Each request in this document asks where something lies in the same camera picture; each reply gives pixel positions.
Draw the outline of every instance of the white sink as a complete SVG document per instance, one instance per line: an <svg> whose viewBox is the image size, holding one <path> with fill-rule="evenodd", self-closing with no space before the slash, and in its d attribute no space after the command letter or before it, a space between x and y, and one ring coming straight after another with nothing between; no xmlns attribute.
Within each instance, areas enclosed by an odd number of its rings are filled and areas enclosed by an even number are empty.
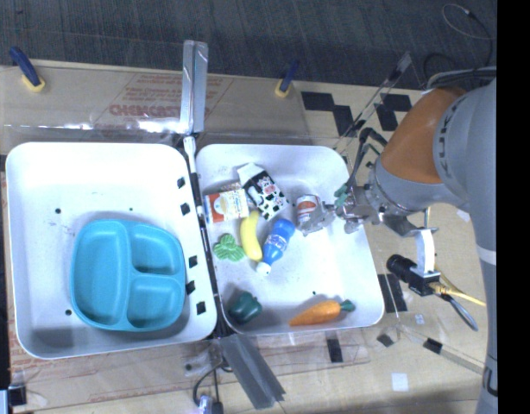
<svg viewBox="0 0 530 414"><path fill-rule="evenodd" d="M155 347L213 331L217 309L179 152L161 144L30 142L9 153L6 179L16 329L30 354L57 359ZM143 221L179 239L194 290L173 325L146 333L109 331L72 312L75 236L100 218Z"/></svg>
<svg viewBox="0 0 530 414"><path fill-rule="evenodd" d="M349 174L342 158L319 146L211 144L197 155L196 166L202 195L238 181L237 168L253 162L265 168L292 206L278 217L296 223L295 202L304 194L334 203L334 192ZM257 235L263 244L273 220L260 219ZM208 224L210 244L225 233L240 244L240 221ZM230 326L247 335L272 335L295 331L345 329L370 326L380 320L384 301L364 229L350 235L344 222L334 223L308 236L296 230L283 257L272 265L268 276L256 272L248 258L233 262L213 257L218 290ZM262 314L239 325L226 314L241 292L250 292L262 304ZM329 323L290 327L288 320L325 298L349 299L356 310Z"/></svg>

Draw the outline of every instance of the blue bottle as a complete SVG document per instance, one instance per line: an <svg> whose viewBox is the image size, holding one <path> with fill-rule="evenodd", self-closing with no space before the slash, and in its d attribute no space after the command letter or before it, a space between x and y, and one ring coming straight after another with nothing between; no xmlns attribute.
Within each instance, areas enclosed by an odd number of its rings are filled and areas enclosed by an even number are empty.
<svg viewBox="0 0 530 414"><path fill-rule="evenodd" d="M271 273L271 265L284 255L295 230L296 226L287 219L281 218L274 223L273 230L263 244L263 259L256 267L258 273Z"/></svg>

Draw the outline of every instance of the blue divided plate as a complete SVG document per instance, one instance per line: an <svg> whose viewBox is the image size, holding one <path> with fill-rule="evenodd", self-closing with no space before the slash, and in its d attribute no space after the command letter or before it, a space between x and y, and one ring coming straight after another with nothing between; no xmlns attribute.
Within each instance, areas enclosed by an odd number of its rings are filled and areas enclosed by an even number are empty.
<svg viewBox="0 0 530 414"><path fill-rule="evenodd" d="M185 276L180 242L166 230L136 221L93 221L73 248L73 309L101 329L163 329L182 312Z"/></svg>

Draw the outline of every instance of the toy carrot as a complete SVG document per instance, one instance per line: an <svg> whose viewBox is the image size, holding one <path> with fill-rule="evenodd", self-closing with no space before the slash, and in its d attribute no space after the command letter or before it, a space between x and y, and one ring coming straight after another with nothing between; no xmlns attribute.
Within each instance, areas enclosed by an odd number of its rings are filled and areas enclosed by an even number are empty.
<svg viewBox="0 0 530 414"><path fill-rule="evenodd" d="M296 325L314 325L331 321L339 316L342 311L353 311L355 305L350 300L345 300L341 304L334 299L328 299L315 304L313 307L301 312L298 316L290 319L288 324L291 327Z"/></svg>

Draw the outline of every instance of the tin can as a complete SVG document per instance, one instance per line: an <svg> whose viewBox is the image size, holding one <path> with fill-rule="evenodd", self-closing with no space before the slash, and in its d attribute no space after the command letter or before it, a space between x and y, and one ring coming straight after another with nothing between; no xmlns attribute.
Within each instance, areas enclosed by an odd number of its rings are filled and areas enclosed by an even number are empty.
<svg viewBox="0 0 530 414"><path fill-rule="evenodd" d="M298 225L309 221L312 212L320 203L320 198L317 195L302 195L296 199L296 211Z"/></svg>

